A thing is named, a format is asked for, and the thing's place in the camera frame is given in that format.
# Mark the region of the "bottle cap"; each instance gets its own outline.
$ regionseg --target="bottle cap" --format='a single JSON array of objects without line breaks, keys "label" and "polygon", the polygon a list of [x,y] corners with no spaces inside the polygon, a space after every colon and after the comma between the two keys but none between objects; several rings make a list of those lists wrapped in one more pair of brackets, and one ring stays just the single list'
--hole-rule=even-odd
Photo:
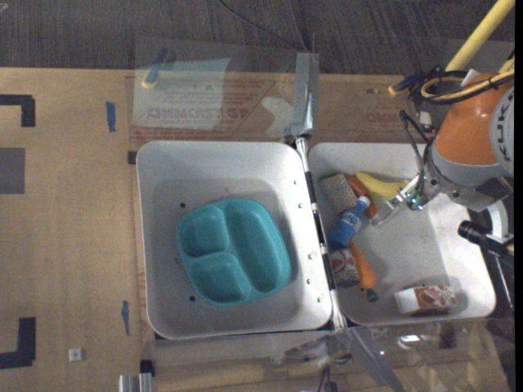
[{"label": "bottle cap", "polygon": [[367,196],[359,196],[358,202],[363,202],[367,207],[370,205],[370,199]]}]

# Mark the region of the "teal plate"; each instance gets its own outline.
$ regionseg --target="teal plate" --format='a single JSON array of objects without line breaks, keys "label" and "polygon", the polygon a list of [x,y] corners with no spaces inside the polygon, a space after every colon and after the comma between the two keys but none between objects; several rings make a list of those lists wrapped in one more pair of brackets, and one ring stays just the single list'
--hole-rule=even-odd
[{"label": "teal plate", "polygon": [[177,245],[193,288],[212,305],[261,299],[290,278],[283,237],[270,213],[252,199],[221,200],[186,213]]}]

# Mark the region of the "blue tape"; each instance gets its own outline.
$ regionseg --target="blue tape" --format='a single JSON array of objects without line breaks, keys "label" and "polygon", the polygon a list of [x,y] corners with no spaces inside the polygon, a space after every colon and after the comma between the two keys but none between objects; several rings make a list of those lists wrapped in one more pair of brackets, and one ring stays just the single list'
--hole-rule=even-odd
[{"label": "blue tape", "polygon": [[162,48],[160,52],[156,55],[153,61],[153,65],[150,68],[149,73],[147,74],[147,78],[145,79],[145,82],[149,84],[153,84],[156,79],[158,78],[159,72],[163,66],[163,63],[165,62],[165,59],[167,58],[169,51],[167,48]]},{"label": "blue tape", "polygon": [[129,302],[123,301],[121,314],[123,319],[123,325],[125,326],[125,335],[130,336],[131,333],[129,332]]},{"label": "blue tape", "polygon": [[105,102],[107,109],[107,124],[109,125],[109,132],[116,132],[116,107],[110,101]]}]

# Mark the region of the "white sink basin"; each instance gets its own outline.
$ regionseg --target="white sink basin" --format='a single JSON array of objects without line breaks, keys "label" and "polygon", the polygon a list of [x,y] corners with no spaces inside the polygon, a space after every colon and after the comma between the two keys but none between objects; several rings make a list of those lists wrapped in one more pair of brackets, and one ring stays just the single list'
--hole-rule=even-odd
[{"label": "white sink basin", "polygon": [[[410,180],[417,171],[410,145],[319,144],[311,149],[309,162],[327,233],[335,215],[318,179],[358,171]],[[468,219],[465,207],[440,194],[422,211],[404,208],[379,228],[363,225],[355,241],[377,277],[374,290],[379,299],[368,302],[358,287],[338,289],[343,313],[354,323],[369,326],[489,315],[496,296],[481,250],[458,235],[459,224]],[[459,305],[451,314],[424,318],[400,314],[395,292],[436,283],[449,283],[457,296]]]},{"label": "white sink basin", "polygon": [[[332,302],[311,203],[297,152],[287,145],[155,141],[136,161],[144,234],[147,314],[169,339],[313,330]],[[225,198],[261,203],[284,238],[290,282],[266,298],[226,308],[198,297],[177,250],[188,211]]]}]

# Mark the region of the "water bottle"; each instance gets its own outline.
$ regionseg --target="water bottle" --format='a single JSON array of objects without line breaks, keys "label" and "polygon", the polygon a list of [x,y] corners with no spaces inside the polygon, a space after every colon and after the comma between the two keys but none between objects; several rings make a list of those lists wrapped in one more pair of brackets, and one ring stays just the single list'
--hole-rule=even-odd
[{"label": "water bottle", "polygon": [[331,251],[347,248],[351,238],[360,229],[361,217],[369,205],[369,198],[359,196],[356,205],[340,215],[336,228],[327,238]]}]

